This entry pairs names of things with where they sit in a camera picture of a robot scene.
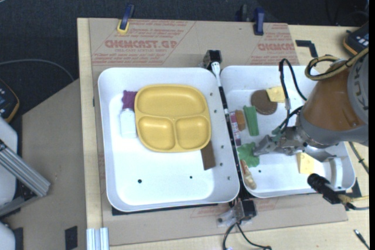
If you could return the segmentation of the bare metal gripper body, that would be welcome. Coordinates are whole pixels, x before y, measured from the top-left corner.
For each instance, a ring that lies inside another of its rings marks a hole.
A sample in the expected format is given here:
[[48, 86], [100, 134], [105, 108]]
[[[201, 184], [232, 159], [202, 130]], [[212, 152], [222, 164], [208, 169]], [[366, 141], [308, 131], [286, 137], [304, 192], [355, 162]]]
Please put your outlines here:
[[310, 138], [305, 131], [298, 126], [286, 127], [280, 129], [277, 127], [272, 131], [271, 138], [277, 146], [279, 152], [292, 156], [297, 153], [306, 153], [319, 162], [324, 162], [334, 157], [335, 154], [329, 153], [326, 148], [329, 145], [321, 144]]

